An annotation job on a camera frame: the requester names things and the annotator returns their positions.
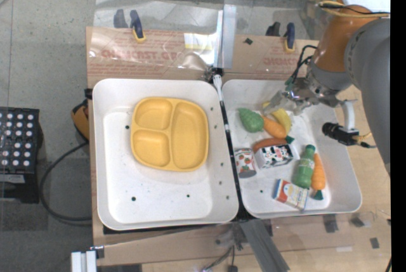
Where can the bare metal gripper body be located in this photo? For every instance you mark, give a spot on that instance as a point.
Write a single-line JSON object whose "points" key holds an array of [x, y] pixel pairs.
{"points": [[312, 94]]}

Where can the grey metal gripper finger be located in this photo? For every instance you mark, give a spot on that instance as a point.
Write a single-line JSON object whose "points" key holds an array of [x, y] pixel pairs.
{"points": [[300, 108], [274, 104]]}

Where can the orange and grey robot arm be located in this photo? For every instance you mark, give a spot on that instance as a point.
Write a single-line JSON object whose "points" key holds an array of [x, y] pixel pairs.
{"points": [[369, 58]]}

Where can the yellow banana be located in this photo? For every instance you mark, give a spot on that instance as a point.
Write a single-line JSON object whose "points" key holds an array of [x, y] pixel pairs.
{"points": [[285, 118]]}

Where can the orange carrot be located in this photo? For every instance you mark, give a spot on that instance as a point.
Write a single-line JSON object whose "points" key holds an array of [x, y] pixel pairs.
{"points": [[273, 127], [318, 174]]}

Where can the green grapes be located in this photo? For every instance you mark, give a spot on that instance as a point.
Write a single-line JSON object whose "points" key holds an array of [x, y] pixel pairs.
{"points": [[250, 121]]}

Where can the orange-brown sausage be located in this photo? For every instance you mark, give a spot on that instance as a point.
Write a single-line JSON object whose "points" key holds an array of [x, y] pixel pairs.
{"points": [[263, 143]]}

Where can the cow print milk carton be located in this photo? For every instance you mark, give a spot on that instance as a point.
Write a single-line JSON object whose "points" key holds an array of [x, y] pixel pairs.
{"points": [[274, 156]]}

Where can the green plastic bottle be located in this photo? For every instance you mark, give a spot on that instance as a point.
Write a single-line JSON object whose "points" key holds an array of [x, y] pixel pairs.
{"points": [[304, 169]]}

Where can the white can strawberry print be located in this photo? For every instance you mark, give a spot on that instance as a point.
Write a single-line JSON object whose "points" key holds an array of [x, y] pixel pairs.
{"points": [[245, 163]]}

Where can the white plastic tray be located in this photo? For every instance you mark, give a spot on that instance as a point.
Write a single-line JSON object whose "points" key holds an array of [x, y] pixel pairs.
{"points": [[339, 175], [158, 198]]}

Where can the orange and white carton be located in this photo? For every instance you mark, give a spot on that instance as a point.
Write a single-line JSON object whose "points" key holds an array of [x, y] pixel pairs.
{"points": [[290, 194]]}

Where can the yellow divided plate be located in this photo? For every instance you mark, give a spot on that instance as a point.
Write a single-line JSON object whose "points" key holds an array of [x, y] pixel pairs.
{"points": [[187, 134]]}

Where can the brown cardboard board red print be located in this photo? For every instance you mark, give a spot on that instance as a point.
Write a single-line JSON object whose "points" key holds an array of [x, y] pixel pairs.
{"points": [[152, 56]]}

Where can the black board with white dots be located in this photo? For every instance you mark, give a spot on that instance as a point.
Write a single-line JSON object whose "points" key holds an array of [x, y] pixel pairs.
{"points": [[19, 140]]}

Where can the black cylinder on white bracket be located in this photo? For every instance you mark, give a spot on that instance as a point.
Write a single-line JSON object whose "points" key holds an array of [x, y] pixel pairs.
{"points": [[338, 132]]}

